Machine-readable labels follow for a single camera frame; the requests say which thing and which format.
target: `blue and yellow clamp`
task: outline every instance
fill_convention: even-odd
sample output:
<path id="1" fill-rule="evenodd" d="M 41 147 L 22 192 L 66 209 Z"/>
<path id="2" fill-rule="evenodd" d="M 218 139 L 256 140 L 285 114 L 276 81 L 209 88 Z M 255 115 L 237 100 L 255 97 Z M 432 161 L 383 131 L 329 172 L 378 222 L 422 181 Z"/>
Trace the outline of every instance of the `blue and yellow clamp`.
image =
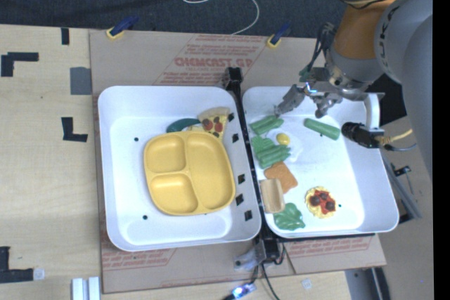
<path id="1" fill-rule="evenodd" d="M 106 30 L 106 35 L 108 35 L 108 38 L 116 40 L 117 38 L 123 35 L 124 30 L 132 29 L 133 25 L 135 25 L 138 22 L 138 20 L 139 20 L 138 16 L 135 15 L 128 16 L 124 20 L 119 22 L 116 26 Z"/>
<path id="2" fill-rule="evenodd" d="M 275 49 L 281 41 L 281 37 L 288 35 L 290 33 L 290 22 L 286 22 L 275 34 L 271 35 L 267 39 L 267 46 L 269 48 Z"/>

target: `yellow bowl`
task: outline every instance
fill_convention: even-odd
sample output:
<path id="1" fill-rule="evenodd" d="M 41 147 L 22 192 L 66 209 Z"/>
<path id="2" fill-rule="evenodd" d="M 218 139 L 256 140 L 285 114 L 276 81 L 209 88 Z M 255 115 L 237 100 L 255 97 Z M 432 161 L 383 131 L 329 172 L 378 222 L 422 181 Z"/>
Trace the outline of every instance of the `yellow bowl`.
<path id="1" fill-rule="evenodd" d="M 218 211 L 230 205 L 236 194 L 225 147 L 207 132 L 156 136 L 147 142 L 143 156 L 148 191 L 166 214 Z"/>

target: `toy pizza slice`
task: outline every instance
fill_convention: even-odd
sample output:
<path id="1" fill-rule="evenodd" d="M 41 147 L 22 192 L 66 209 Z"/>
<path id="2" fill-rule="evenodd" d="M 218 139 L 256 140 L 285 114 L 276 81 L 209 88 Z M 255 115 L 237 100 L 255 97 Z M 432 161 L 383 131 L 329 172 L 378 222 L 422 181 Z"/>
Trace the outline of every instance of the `toy pizza slice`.
<path id="1" fill-rule="evenodd" d="M 309 189 L 304 201 L 308 210 L 320 219 L 329 218 L 336 212 L 336 201 L 323 186 Z"/>
<path id="2" fill-rule="evenodd" d="M 214 107 L 199 114 L 198 119 L 205 131 L 222 140 L 229 114 L 227 107 Z"/>

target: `white tray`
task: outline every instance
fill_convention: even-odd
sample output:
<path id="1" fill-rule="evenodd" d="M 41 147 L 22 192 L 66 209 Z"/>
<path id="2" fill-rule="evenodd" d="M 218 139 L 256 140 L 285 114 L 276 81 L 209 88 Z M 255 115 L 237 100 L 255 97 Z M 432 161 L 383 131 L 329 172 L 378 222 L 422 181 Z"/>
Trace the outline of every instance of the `white tray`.
<path id="1" fill-rule="evenodd" d="M 234 114 L 224 146 L 238 199 L 210 214 L 163 214 L 148 192 L 144 147 L 172 122 L 217 106 Z M 236 104 L 228 92 L 206 86 L 114 86 L 100 95 L 98 113 L 106 225 L 115 246 L 132 252 L 237 242 L 258 234 L 261 216 Z M 234 134 L 239 140 L 233 142 Z"/>
<path id="2" fill-rule="evenodd" d="M 274 114 L 289 87 L 255 87 L 243 95 L 249 137 L 256 136 L 250 124 Z M 303 215 L 306 224 L 296 230 L 282 230 L 275 225 L 274 215 L 265 214 L 275 234 L 284 238 L 323 237 L 381 233 L 395 228 L 399 213 L 379 149 L 367 149 L 345 138 L 334 141 L 306 128 L 306 118 L 341 128 L 345 122 L 366 123 L 366 108 L 362 101 L 343 100 L 316 119 L 316 105 L 305 97 L 299 107 L 281 115 L 284 123 L 267 136 L 278 132 L 291 137 L 291 157 L 285 163 L 298 181 L 298 186 L 284 195 L 285 203 L 292 202 Z M 258 180 L 265 179 L 264 171 L 254 157 Z M 337 203 L 337 211 L 328 219 L 316 218 L 307 208 L 304 197 L 313 187 L 327 188 Z"/>

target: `cardboard sheet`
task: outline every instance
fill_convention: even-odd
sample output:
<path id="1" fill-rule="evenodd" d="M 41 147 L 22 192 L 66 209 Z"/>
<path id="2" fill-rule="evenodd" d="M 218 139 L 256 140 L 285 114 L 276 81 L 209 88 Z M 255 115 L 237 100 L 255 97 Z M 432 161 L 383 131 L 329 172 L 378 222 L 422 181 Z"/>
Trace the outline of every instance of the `cardboard sheet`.
<path id="1" fill-rule="evenodd" d="M 291 86 L 311 60 L 315 39 L 285 38 L 272 49 L 265 37 L 253 36 L 126 31 L 111 40 L 105 31 L 91 30 L 89 37 L 103 292 L 249 279 L 250 272 L 234 269 L 233 257 L 251 249 L 251 241 L 147 252 L 123 252 L 111 244 L 105 227 L 98 96 L 114 85 L 220 86 L 227 67 L 242 69 L 243 92 L 253 86 Z M 385 264 L 377 235 L 289 242 L 285 247 L 287 259 L 268 267 L 269 276 Z"/>

